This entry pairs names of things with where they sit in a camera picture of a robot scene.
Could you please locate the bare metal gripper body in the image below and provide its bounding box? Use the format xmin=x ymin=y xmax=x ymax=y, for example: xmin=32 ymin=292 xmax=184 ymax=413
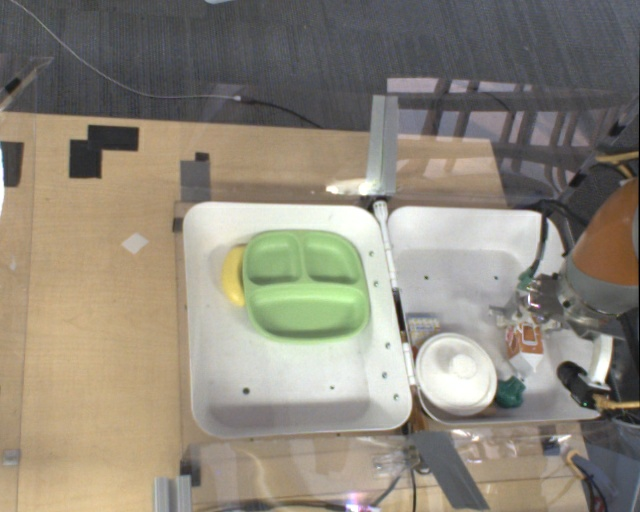
xmin=519 ymin=272 xmax=590 ymax=330

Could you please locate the orange and white packet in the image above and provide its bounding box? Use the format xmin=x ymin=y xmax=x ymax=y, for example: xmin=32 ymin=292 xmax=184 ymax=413
xmin=502 ymin=319 xmax=546 ymax=383

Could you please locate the white plastic tray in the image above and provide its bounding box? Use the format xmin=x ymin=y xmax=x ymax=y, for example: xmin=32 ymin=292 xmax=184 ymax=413
xmin=181 ymin=201 xmax=414 ymax=440
xmin=387 ymin=205 xmax=604 ymax=427

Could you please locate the green broccoli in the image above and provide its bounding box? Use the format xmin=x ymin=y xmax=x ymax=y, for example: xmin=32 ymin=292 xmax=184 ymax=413
xmin=494 ymin=375 xmax=527 ymax=410

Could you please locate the white bowl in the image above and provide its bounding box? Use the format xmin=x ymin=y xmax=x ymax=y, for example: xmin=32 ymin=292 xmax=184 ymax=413
xmin=415 ymin=332 xmax=499 ymax=418

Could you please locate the blue and yellow carton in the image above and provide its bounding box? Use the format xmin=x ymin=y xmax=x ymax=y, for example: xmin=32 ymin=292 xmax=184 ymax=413
xmin=405 ymin=312 xmax=442 ymax=351

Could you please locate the green divided plate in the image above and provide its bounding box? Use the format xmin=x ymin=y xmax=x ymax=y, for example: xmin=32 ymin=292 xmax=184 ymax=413
xmin=241 ymin=229 xmax=372 ymax=345

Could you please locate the yellow banana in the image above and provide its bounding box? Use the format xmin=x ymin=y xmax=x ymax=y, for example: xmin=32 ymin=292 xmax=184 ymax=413
xmin=221 ymin=243 xmax=247 ymax=308

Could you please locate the black cylinder on white bracket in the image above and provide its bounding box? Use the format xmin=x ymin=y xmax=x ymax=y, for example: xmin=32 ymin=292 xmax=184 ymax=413
xmin=556 ymin=333 xmax=615 ymax=409

